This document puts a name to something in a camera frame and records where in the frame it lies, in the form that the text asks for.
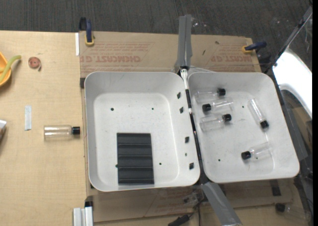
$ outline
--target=plastic vial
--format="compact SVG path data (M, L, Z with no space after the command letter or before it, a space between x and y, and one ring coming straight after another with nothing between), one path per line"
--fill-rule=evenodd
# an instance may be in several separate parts
M312 214L309 211L292 204L277 203L275 208L278 213L294 221L308 223L312 218Z
M261 111L256 99L254 98L252 100L249 100L247 105L248 105L248 108L251 111L254 119L256 120L256 122L258 124L260 124L263 129L268 128L269 124L268 124L263 112Z
M47 125L44 126L45 139L71 138L73 135L80 134L80 127L70 125Z
M194 95L195 100L198 103L210 101L214 96L225 96L226 91L224 88L218 88L217 92L213 91L202 91L202 92L197 92Z
M272 146L269 142L251 147L248 151L241 153L243 160L261 160L272 157Z
M210 131L214 127L223 126L225 123L229 122L230 120L232 120L232 116L230 114L225 114L221 117L216 117L216 116L203 117L201 118L201 121L200 121L200 127L204 132L206 132L206 131Z
M221 99L213 100L211 103L203 104L202 110L204 112L210 110L218 110L224 106L231 106L233 104L233 99L231 97L224 97Z

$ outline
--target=white tray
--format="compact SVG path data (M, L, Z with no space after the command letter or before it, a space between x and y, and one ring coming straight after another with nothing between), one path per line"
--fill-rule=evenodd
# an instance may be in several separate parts
M197 182L200 168L184 83L178 75L91 73L85 80L85 100L88 172L96 189L108 192L190 186ZM118 184L117 133L151 134L153 185Z
M270 77L261 73L193 73L188 84L204 171L210 180L228 183L298 174L299 162ZM226 96L232 97L234 104L231 109L218 112L230 113L232 121L203 132L199 121L207 114L203 113L202 103L196 102L194 94L203 90L216 91L219 87L226 89ZM256 98L267 117L270 126L266 132L261 130L247 107L247 101L252 98ZM272 144L272 160L242 160L241 152L264 142Z

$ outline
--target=gray carpet floor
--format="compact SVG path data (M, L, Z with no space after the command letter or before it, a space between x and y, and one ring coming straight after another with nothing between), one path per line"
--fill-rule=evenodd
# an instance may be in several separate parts
M193 16L193 34L265 40L277 54L309 0L0 0L0 30L75 32L81 16L94 30L178 33Z

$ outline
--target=orange bowl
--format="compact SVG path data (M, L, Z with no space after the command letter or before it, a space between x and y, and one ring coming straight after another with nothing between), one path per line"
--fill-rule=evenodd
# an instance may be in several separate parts
M0 69L5 68L7 63L8 63L8 61L5 59L4 55L0 52ZM3 81L0 82L0 86L4 85L9 80L10 76L11 76L11 69L7 72Z

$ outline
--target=bottle cap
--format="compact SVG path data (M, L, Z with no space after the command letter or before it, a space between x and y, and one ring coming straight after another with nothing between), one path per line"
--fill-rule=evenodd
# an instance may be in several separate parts
M225 114L222 116L224 122L229 122L230 120L232 120L232 116L230 114Z
M72 134L73 135L80 134L80 127L72 127Z
M208 104L203 104L202 105L202 110L203 110L203 112L211 110L211 105L209 103Z
M283 213L283 212L285 212L286 206L284 204L282 204L282 203L277 203L275 205L275 208L276 208L277 212L282 212Z
M217 93L219 94L219 96L224 96L226 94L226 91L224 88L218 88Z
M260 122L260 125L261 125L261 127L262 127L263 129L265 129L265 128L268 128L268 127L269 127L269 124L268 124L268 122L267 122L266 120L264 120L264 121Z
M241 153L241 156L242 156L243 160L247 160L247 159L250 159L252 155L250 154L249 151L245 151L245 152Z

